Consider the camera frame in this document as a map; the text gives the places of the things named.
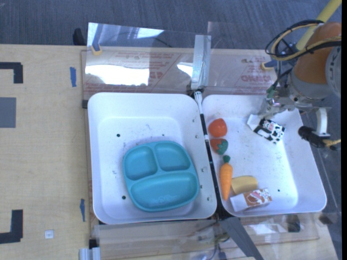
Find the orange toy carrot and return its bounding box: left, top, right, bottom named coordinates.
left=219, top=154, right=234, bottom=202

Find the orange and white carton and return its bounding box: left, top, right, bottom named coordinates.
left=229, top=187, right=273, bottom=213

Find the black and white milk carton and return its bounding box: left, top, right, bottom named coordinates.
left=246, top=113, right=286, bottom=145

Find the black cylinder on white bracket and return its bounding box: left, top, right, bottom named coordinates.
left=298, top=107, right=333, bottom=149

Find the orange toy tomato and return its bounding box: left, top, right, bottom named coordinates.
left=207, top=118, right=228, bottom=139

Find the yellow toy cheese wedge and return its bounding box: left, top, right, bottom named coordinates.
left=230, top=175, right=259, bottom=196

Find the blue divided plate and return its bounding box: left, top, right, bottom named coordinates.
left=122, top=140, right=201, bottom=213

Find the red toy strawberry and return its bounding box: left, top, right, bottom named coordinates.
left=209, top=138, right=229, bottom=155

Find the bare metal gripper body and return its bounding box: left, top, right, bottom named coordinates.
left=266, top=87, right=313, bottom=113

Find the white plastic tray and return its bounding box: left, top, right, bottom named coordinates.
left=201, top=94, right=327, bottom=218
left=87, top=92, right=218, bottom=225

